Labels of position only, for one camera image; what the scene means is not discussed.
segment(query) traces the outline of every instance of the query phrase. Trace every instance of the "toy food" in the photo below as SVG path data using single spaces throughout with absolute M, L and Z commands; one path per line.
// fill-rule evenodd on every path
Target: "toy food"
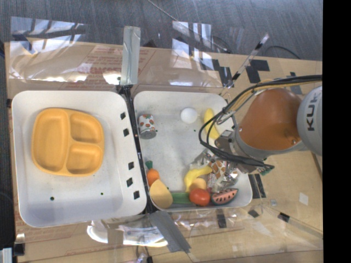
M 160 208 L 169 208 L 173 203 L 172 194 L 160 179 L 155 180 L 150 186 L 150 197 Z
M 234 199 L 238 191 L 239 189 L 235 188 L 219 191 L 212 195 L 211 201 L 215 205 L 227 204 Z
M 204 123 L 208 122 L 213 116 L 214 116 L 213 110 L 211 108 L 208 108 L 203 117 L 203 122 Z M 212 122 L 205 126 L 206 133 L 208 133 L 208 130 L 210 129 L 211 124 Z M 211 129 L 210 138 L 212 139 L 219 138 L 219 133 L 216 130 L 216 125 L 214 125 Z
M 172 193 L 172 197 L 174 204 L 191 204 L 189 193 L 174 192 Z
M 189 190 L 193 190 L 195 188 L 201 188 L 201 189 L 206 189 L 207 188 L 207 182 L 203 178 L 195 178 L 193 183 L 191 183 Z
M 184 183 L 185 183 L 185 192 L 190 192 L 190 185 L 193 183 L 193 181 L 198 178 L 200 175 L 204 174 L 209 174 L 212 172 L 212 168 L 209 167 L 208 165 L 204 166 L 203 168 L 195 168 L 195 169 L 190 169 L 185 177 L 184 177 Z
M 209 204 L 211 195 L 204 189 L 196 188 L 189 193 L 189 199 L 192 203 L 205 207 Z
M 145 164 L 149 169 L 146 174 L 146 179 L 148 180 L 149 186 L 151 186 L 157 179 L 160 179 L 160 174 L 152 167 L 152 161 L 147 161 Z

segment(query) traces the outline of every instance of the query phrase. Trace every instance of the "white ball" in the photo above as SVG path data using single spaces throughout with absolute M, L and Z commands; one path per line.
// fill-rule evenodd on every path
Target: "white ball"
M 194 108 L 187 107 L 181 111 L 180 118 L 184 123 L 192 124 L 197 120 L 198 115 Z

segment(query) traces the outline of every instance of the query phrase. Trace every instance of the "red tomato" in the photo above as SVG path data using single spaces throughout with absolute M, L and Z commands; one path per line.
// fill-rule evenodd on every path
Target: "red tomato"
M 189 199 L 192 203 L 205 207 L 211 200 L 210 193 L 201 188 L 195 188 L 190 191 Z

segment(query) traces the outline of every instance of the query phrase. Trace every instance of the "yellow plate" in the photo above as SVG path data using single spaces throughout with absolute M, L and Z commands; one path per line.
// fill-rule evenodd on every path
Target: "yellow plate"
M 46 173 L 91 175 L 103 162 L 104 131 L 90 114 L 47 108 L 36 117 L 31 150 L 34 164 Z

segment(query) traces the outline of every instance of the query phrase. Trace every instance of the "watermelon slice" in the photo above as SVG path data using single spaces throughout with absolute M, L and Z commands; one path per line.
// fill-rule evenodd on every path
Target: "watermelon slice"
M 238 191 L 239 189 L 236 188 L 221 190 L 212 195 L 211 201 L 215 205 L 228 204 L 234 199 Z

